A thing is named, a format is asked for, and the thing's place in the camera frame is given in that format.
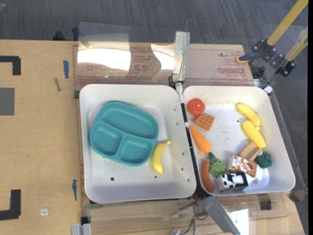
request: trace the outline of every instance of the toy sausage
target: toy sausage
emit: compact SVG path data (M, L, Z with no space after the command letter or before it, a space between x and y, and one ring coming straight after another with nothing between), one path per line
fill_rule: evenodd
M207 191L212 192L214 191L215 187L209 175L209 167L210 167L210 161L204 160L201 164L201 177L202 177L202 180L204 182L204 185Z

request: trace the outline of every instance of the red tomato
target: red tomato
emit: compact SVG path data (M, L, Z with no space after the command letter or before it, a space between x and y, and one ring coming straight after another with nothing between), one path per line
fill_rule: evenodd
M200 99L194 98L189 101L188 110L192 115L197 116L204 112L205 105Z

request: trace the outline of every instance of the toy banana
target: toy banana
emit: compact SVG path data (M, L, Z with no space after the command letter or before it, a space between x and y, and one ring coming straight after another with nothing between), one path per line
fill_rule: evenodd
M245 104L237 104L237 109L243 114L245 115L246 118L248 118L256 127L257 130L260 130L260 118L258 117L258 115L256 115L256 113L247 105Z
M244 121L242 126L248 138L253 141L257 147L263 149L266 146L264 138L260 134L258 127L255 127L250 120Z
M167 142L158 143L151 155L152 167L158 174L161 174L161 175L163 174L163 165L162 165L162 160L161 160L162 154L166 146L169 144L171 144L170 140L168 140Z

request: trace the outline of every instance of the toy corn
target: toy corn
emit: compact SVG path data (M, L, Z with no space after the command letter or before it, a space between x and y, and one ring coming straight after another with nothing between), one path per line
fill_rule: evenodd
M236 106L237 106L237 109L254 124L256 129L260 130L259 126L260 126L261 121L258 115L256 115L256 113L245 104L239 103Z
M255 127L250 120L244 121L242 127L248 138L253 141L257 147L263 149L266 146L265 140L260 134L259 129Z

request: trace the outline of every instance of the toy food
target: toy food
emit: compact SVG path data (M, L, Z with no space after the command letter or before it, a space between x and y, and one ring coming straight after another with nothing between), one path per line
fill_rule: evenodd
M253 141L257 147L263 149L266 146L264 138L257 129L258 127L255 127L250 120L244 121L242 127L248 138Z
M212 150L210 142L194 126L190 126L190 131L194 137L200 151L209 153Z
M238 156L253 161L260 153L261 149L250 141L239 153Z
M204 153L209 154L209 160L210 160L210 168L209 172L215 176L218 177L226 170L226 165L223 163L223 161L217 159L213 153L211 152L212 146L210 142L201 134L200 131L198 131L194 126L190 126L190 131L192 136L194 137L200 151Z
M245 104L238 103L236 106L237 106L237 109L254 124L256 129L259 130L261 121L258 115L256 115L256 113L249 106Z
M219 177L226 171L226 165L223 161L217 159L212 152L209 153L209 160L210 160L210 169L209 172L215 176Z
M240 190L248 186L248 180L243 172L231 172L219 176L216 185L219 191Z
M214 122L214 117L209 114L201 114L196 117L194 124L201 127L202 129L209 131Z
M254 177L256 175L257 164L237 155L233 155L228 159L227 170L244 172L251 177Z
M257 156L254 161L263 169L272 165L271 155L268 152L263 152L262 155Z
M210 168L210 162L208 160L204 160L201 164L201 177L203 180L203 183L205 185L205 188L212 192L215 189L214 184L211 181L210 175L209 175L209 168Z
M149 113L111 101L98 112L89 139L99 155L124 165L139 166L150 159L158 132L157 120Z
M188 111L192 115L198 116L205 111L205 105L201 99L194 98L188 103Z
M158 173L158 174L163 174L163 165L162 165L162 154L166 146L171 144L171 141L168 140L167 142L163 143L158 143L151 155L151 164L153 169Z

